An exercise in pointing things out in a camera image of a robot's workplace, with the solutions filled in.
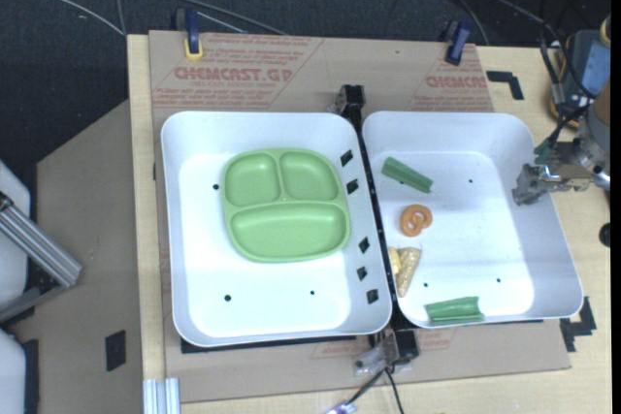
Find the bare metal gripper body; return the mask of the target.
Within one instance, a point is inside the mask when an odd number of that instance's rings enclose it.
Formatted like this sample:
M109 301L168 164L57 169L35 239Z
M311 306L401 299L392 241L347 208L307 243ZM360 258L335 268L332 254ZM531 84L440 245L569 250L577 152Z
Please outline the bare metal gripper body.
M567 188L583 191L589 186L610 190L610 159L607 151L590 140L557 142L549 156L548 170Z

